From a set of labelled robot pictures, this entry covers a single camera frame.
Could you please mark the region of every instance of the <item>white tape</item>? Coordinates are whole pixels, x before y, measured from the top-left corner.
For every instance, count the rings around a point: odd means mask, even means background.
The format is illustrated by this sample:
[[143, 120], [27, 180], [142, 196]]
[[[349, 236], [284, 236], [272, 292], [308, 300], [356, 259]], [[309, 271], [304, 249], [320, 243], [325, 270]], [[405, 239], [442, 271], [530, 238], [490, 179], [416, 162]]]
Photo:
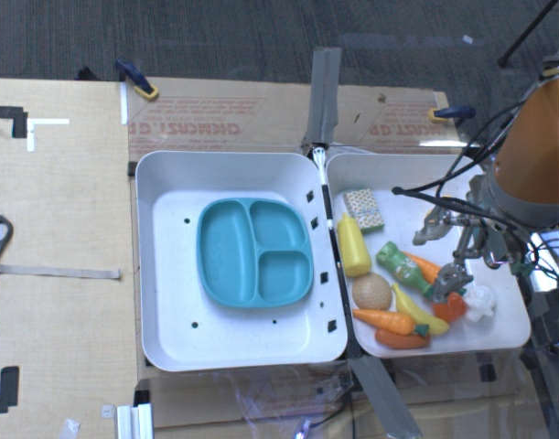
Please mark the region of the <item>white tape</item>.
[[78, 431], [80, 430], [80, 423], [68, 418], [61, 428], [58, 439], [76, 439]]
[[126, 82], [121, 82], [121, 124], [127, 125], [129, 122], [129, 101], [126, 92]]
[[70, 119], [27, 119], [27, 151], [35, 151], [36, 125], [69, 125]]

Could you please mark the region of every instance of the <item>blue clamp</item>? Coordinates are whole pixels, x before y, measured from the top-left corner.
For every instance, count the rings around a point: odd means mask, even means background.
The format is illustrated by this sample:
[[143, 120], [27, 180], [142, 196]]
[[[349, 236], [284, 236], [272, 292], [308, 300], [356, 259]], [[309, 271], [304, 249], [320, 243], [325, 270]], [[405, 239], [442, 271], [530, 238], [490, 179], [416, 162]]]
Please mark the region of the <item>blue clamp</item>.
[[472, 119], [477, 114], [470, 106], [453, 106], [445, 109], [430, 109], [427, 117], [432, 122], [446, 122], [447, 119]]
[[117, 59], [116, 62], [114, 62], [114, 67], [119, 70], [123, 76], [128, 77], [134, 83], [134, 90], [145, 99], [152, 101], [157, 97], [159, 93], [157, 87], [151, 84], [143, 73], [131, 62], [124, 59]]

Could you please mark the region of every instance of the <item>blue plate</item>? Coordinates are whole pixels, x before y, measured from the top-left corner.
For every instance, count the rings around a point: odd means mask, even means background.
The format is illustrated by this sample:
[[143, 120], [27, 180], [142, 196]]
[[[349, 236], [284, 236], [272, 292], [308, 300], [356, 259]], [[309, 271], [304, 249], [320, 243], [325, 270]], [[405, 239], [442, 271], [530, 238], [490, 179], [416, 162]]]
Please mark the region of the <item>blue plate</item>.
[[206, 292], [223, 305], [292, 304], [314, 277], [306, 224], [280, 201], [214, 201], [199, 216], [198, 268]]

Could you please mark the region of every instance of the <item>sponge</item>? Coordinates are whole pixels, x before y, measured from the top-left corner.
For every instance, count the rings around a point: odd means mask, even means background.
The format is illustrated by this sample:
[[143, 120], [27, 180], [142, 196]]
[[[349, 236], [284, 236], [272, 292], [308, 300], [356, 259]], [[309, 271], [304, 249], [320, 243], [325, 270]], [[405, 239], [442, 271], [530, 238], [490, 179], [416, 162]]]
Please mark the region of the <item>sponge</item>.
[[361, 232], [379, 230], [384, 226], [377, 201], [369, 188], [345, 192], [344, 204], [349, 216], [359, 223]]

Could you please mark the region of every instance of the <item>plastic carrot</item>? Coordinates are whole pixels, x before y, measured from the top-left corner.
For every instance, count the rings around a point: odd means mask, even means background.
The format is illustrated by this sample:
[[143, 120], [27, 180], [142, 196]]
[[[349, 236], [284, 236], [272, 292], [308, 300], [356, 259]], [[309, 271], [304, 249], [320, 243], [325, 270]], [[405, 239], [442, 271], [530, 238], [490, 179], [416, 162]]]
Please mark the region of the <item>plastic carrot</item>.
[[377, 328], [376, 332], [374, 332], [374, 339], [388, 348], [411, 349], [426, 347], [429, 345], [431, 337], [429, 334], [422, 337], [416, 333], [410, 335], [399, 335], [389, 330], [385, 330], [384, 328]]
[[423, 257], [419, 257], [418, 255], [413, 255], [412, 253], [405, 251], [403, 251], [403, 253], [417, 264], [419, 269], [422, 271], [422, 275], [425, 280], [430, 284], [434, 284], [437, 274], [440, 273], [442, 267], [424, 259]]
[[424, 337], [429, 330], [429, 326], [417, 325], [411, 316], [400, 312], [352, 309], [352, 315], [373, 327], [384, 328], [399, 335], [416, 333]]

